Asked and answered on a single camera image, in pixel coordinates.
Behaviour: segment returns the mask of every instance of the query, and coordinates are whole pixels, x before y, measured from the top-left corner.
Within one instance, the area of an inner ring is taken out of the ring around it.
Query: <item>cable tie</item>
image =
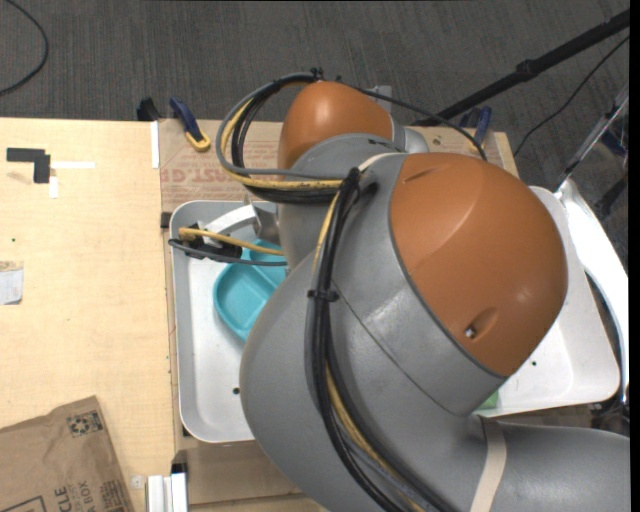
[[[340,295],[334,290],[327,290],[326,292],[320,290],[309,290],[307,292],[307,297],[324,300],[325,302],[336,302]]]

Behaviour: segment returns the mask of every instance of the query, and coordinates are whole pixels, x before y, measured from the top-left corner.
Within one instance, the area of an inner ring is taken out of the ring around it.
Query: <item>blue plastic bowl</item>
[[[264,240],[256,245],[280,249]],[[242,257],[254,261],[280,261],[282,257],[243,249]],[[224,323],[246,341],[253,323],[278,285],[286,277],[285,267],[263,267],[231,263],[213,285],[213,304]]]

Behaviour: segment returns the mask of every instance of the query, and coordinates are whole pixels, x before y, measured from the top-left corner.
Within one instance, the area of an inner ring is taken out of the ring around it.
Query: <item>blue clamp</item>
[[[485,106],[481,109],[474,107],[465,113],[460,120],[460,128],[475,128],[474,138],[479,146],[482,146],[491,124],[491,107]]]
[[[185,136],[196,151],[206,151],[211,147],[211,139],[200,130],[196,118],[189,107],[177,96],[171,96],[169,105],[184,124]]]

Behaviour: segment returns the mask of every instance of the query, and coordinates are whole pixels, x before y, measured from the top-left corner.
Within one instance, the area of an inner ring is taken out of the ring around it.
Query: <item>wooden board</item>
[[[6,147],[45,149],[57,199]],[[0,427],[97,395],[125,480],[175,453],[158,171],[148,123],[0,119],[0,260],[24,295],[0,306]],[[144,489],[130,489],[145,510]]]
[[[189,510],[191,512],[327,512],[315,501],[302,494],[192,505]]]

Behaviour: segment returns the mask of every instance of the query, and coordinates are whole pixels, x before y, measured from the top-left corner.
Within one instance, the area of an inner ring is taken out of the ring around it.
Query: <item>white sticker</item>
[[[133,475],[129,479],[129,487],[131,489],[144,489],[146,478],[144,475]]]
[[[22,263],[0,261],[0,306],[22,300],[24,269]]]

